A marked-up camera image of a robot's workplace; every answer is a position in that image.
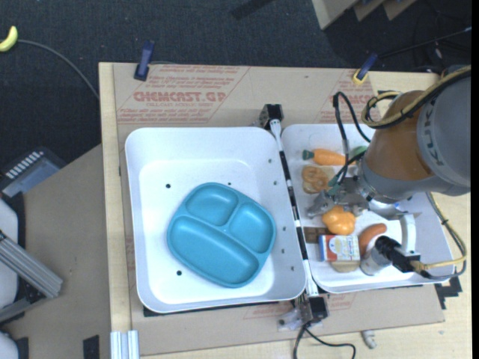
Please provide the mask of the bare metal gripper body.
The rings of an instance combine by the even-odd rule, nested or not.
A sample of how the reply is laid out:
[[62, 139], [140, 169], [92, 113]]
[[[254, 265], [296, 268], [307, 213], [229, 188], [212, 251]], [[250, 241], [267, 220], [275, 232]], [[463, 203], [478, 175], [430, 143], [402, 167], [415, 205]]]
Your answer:
[[369, 210], [380, 216], [398, 216], [403, 213], [399, 203], [378, 194], [373, 188], [358, 176], [347, 177], [341, 184], [336, 183], [329, 192], [335, 204], [341, 205], [346, 211], [352, 204], [366, 204]]

